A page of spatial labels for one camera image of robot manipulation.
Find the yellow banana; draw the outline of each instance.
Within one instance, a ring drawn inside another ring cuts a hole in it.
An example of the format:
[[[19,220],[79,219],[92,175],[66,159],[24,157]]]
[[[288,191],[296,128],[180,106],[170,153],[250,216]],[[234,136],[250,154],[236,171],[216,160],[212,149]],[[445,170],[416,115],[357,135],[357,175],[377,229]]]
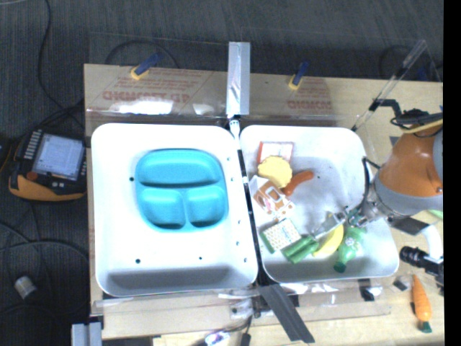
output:
[[[343,240],[343,235],[344,224],[341,224],[326,236],[325,241],[322,243],[322,245],[316,252],[312,253],[312,256],[322,258],[333,254],[338,249],[338,246],[341,244]]]

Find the blue clamp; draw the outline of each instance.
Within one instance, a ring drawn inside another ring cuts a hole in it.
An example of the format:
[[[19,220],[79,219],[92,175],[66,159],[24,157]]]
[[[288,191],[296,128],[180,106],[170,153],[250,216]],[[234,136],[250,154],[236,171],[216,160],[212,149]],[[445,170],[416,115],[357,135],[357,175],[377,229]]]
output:
[[[305,75],[305,72],[308,71],[308,68],[309,68],[309,62],[303,61],[300,64],[300,67],[298,68],[297,72],[292,75],[290,79],[290,83],[288,84],[288,87],[291,89],[299,89],[301,85],[301,79]]]
[[[163,54],[161,53],[152,54],[147,59],[145,59],[139,66],[136,66],[131,70],[131,76],[136,81],[139,81],[147,73],[149,73],[149,68],[155,66],[162,58]]]

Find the blue tray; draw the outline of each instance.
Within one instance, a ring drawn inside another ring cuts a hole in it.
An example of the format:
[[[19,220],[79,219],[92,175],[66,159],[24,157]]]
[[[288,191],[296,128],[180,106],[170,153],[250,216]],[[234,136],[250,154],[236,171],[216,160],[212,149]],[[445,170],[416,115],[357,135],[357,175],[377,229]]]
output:
[[[136,165],[135,189],[143,219],[160,231],[196,231],[221,223],[228,195],[220,162],[188,148],[151,151]]]

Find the yellow sponge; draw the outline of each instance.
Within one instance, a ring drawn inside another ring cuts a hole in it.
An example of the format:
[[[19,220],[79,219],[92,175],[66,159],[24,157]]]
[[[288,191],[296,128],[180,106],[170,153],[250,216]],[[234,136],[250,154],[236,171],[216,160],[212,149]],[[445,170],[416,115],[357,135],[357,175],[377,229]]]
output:
[[[293,173],[290,163],[281,156],[269,156],[258,165],[258,175],[270,179],[278,188],[283,188],[288,185]]]

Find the orange carrot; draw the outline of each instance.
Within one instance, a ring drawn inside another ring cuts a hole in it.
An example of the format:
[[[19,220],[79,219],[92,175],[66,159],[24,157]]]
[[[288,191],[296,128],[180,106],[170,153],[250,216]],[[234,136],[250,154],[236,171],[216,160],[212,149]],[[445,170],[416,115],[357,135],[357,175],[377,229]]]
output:
[[[304,172],[294,175],[288,185],[283,188],[283,193],[286,194],[286,196],[290,196],[301,182],[308,181],[312,178],[314,178],[314,173],[310,170],[305,170]]]
[[[419,278],[413,274],[413,302],[415,304],[416,317],[422,322],[421,331],[424,333],[432,332],[429,320],[432,317],[432,307],[426,295],[423,284]]]

